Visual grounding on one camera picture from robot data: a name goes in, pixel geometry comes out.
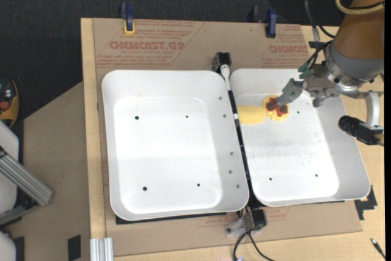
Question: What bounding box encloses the black cylinder on white bracket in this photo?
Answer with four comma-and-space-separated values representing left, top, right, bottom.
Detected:
337, 90, 385, 146

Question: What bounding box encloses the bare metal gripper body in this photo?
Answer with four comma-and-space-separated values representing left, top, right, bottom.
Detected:
301, 55, 373, 99

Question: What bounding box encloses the pale yellow bread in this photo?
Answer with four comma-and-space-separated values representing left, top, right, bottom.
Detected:
237, 105, 267, 126

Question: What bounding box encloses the black block with thin wires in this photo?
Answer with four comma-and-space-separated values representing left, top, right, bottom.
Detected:
225, 207, 268, 238
210, 51, 232, 72

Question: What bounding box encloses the brown cardboard board red print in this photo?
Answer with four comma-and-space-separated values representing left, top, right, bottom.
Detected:
92, 17, 364, 257

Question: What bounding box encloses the thin black and white rod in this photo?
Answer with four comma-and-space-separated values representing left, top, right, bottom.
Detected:
220, 64, 255, 209

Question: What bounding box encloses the white plastic tray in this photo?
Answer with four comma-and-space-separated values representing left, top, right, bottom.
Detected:
228, 68, 371, 208
101, 69, 250, 221

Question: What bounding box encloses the yellow pizza slice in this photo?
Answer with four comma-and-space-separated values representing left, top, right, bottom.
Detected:
261, 94, 291, 122

